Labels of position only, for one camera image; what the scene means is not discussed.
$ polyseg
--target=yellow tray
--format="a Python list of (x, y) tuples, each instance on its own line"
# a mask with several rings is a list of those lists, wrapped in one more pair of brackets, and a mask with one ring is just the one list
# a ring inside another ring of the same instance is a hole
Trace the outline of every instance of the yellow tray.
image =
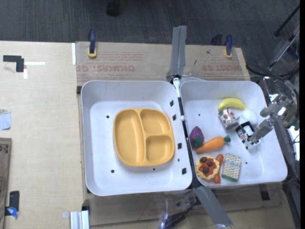
[(121, 110), (114, 118), (113, 137), (119, 159), (130, 166), (160, 165), (174, 154), (171, 123), (156, 109)]

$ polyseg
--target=sausage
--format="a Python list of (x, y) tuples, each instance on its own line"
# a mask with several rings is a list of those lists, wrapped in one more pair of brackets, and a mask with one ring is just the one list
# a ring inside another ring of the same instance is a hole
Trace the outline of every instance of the sausage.
[[(224, 156), (222, 154), (219, 154), (219, 155), (217, 155), (216, 160), (219, 162), (219, 165), (221, 165), (221, 163), (224, 160)], [(214, 183), (220, 183), (220, 174), (219, 174), (219, 171), (216, 174), (216, 176), (213, 178), (213, 181), (214, 181)]]

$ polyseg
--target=wooden table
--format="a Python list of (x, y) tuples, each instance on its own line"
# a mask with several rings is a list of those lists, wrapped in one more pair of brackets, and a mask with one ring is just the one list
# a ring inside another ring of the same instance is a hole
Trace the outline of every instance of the wooden table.
[[(12, 116), (10, 130), (0, 131), (1, 137), (12, 138), (8, 193), (20, 192), (18, 217), (6, 217), (5, 229), (67, 229), (66, 212), (80, 211), (84, 201), (72, 45), (0, 42), (0, 49), (2, 55), (20, 55), (25, 62), (45, 62), (27, 66), (24, 79), (15, 63), (0, 61), (0, 109), (11, 111)], [(235, 228), (293, 228), (285, 195), (280, 193), (280, 197), (280, 206), (228, 215)], [(187, 217), (177, 229), (203, 225), (214, 228), (208, 215), (197, 215)], [(94, 228), (156, 228), (156, 221)]]

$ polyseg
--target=white plastic tub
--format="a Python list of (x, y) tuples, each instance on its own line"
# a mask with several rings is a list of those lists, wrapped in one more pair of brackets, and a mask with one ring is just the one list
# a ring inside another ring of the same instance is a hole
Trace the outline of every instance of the white plastic tub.
[[(86, 185), (93, 194), (110, 196), (189, 187), (190, 160), (173, 85), (165, 81), (90, 81), (82, 87), (81, 103)], [(127, 108), (152, 108), (167, 115), (175, 148), (170, 161), (147, 167), (120, 161), (114, 146), (113, 122), (116, 114)]]
[[(259, 113), (267, 105), (259, 85), (249, 81), (188, 81), (181, 84), (180, 92), (189, 134), (195, 126), (198, 126), (204, 134), (205, 141), (215, 136), (229, 135), (231, 138), (230, 143), (214, 151), (197, 154), (193, 150), (194, 162), (204, 154), (216, 157), (218, 154), (230, 153), (242, 159), (237, 182), (221, 178), (221, 183), (215, 184), (213, 180), (197, 177), (203, 185), (213, 188), (243, 186), (281, 182), (286, 178), (287, 166), (274, 130), (262, 138), (258, 146), (247, 150), (235, 128), (225, 130), (218, 117), (217, 106), (220, 101), (227, 97), (235, 97), (241, 99), (247, 108), (256, 113), (260, 124), (264, 118)], [(234, 113), (238, 117), (241, 111), (234, 109)]]

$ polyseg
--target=white egg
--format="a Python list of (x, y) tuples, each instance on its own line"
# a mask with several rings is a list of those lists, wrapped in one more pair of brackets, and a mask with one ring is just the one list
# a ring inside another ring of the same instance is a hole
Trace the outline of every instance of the white egg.
[(249, 121), (251, 125), (256, 125), (258, 122), (256, 114), (250, 109), (244, 110), (242, 112), (242, 117)]

